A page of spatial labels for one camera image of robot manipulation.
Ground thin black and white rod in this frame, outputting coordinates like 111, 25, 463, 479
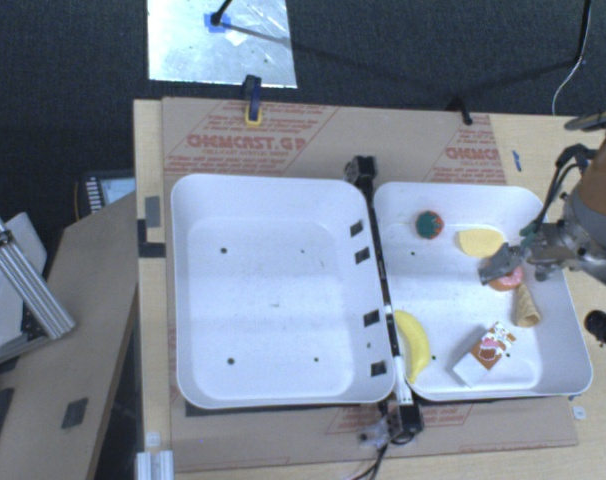
361, 180, 413, 405

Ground yellow flat slice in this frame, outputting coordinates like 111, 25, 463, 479
456, 227, 507, 260

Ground white and brown carton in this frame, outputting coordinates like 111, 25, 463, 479
451, 320, 518, 389

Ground brown cardboard board red print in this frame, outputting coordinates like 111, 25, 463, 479
160, 96, 580, 473

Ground tan ice cream cone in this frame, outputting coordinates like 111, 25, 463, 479
512, 281, 541, 329

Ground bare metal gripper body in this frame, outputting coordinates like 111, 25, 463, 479
519, 221, 606, 288

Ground yellow banana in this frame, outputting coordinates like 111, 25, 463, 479
393, 309, 432, 385

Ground white plastic tray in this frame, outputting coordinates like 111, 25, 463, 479
371, 181, 595, 403
170, 172, 398, 411

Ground pink doughnut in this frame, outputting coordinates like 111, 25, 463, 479
487, 265, 526, 294

